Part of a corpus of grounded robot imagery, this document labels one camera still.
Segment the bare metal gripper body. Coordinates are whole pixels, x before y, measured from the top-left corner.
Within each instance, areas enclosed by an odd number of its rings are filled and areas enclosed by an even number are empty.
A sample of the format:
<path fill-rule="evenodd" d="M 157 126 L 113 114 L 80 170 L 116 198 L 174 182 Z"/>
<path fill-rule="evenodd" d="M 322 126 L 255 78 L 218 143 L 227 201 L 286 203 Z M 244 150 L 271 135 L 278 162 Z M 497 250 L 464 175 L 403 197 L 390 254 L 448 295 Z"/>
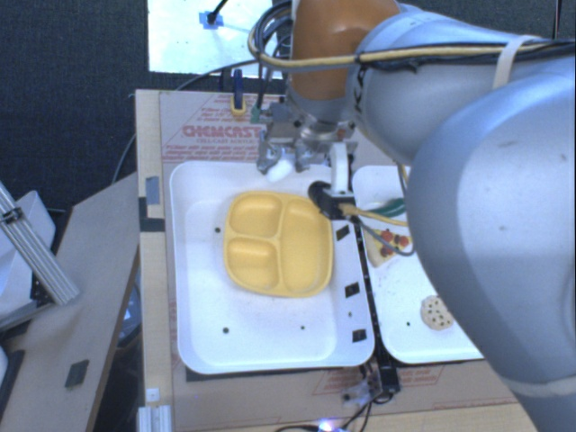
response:
<path fill-rule="evenodd" d="M 321 120 L 292 103 L 272 103 L 260 120 L 265 124 L 259 138 L 260 157 L 325 155 L 334 144 L 344 144 L 348 153 L 355 153 L 358 147 L 351 121 Z"/>

